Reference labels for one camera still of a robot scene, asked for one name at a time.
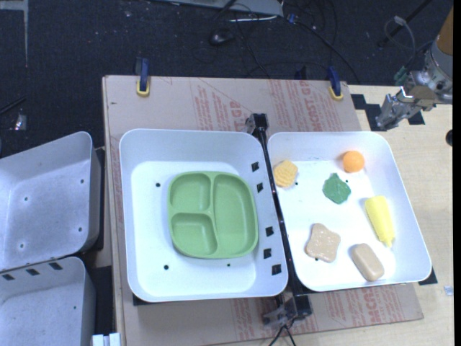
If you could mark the tan toy bread loaf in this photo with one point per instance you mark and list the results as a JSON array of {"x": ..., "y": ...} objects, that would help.
[{"x": 367, "y": 262}]

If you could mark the brown cardboard board red print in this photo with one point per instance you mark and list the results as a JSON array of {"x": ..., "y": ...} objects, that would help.
[{"x": 201, "y": 99}]

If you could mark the thin black and white rod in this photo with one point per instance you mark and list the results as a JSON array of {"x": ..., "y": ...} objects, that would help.
[{"x": 277, "y": 200}]

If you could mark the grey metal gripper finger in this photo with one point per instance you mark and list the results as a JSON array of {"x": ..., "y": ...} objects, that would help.
[
  {"x": 404, "y": 113},
  {"x": 386, "y": 112}
]

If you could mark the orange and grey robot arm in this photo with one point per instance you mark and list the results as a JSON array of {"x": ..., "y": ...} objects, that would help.
[{"x": 445, "y": 38}]

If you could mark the orange ball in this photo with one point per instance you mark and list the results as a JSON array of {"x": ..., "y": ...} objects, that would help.
[{"x": 353, "y": 161}]

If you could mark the green divided plate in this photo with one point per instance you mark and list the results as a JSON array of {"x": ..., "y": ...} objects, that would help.
[{"x": 212, "y": 215}]

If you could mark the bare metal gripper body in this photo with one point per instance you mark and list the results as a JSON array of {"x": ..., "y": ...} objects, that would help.
[{"x": 432, "y": 85}]

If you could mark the white plastic tray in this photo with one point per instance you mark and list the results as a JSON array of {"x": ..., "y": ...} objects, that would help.
[
  {"x": 151, "y": 276},
  {"x": 345, "y": 222},
  {"x": 39, "y": 308},
  {"x": 43, "y": 200}
]

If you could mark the black cylinder on white bracket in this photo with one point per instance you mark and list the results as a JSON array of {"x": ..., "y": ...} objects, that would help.
[{"x": 449, "y": 137}]

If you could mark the tan toy bread slice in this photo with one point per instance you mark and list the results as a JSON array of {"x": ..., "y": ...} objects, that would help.
[{"x": 323, "y": 243}]

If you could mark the yellow crinkle-cut toy chip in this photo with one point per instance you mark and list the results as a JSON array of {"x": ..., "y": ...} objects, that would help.
[{"x": 285, "y": 173}]

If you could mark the yellow toy corn cob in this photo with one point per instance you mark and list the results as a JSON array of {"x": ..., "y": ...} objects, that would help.
[{"x": 380, "y": 218}]

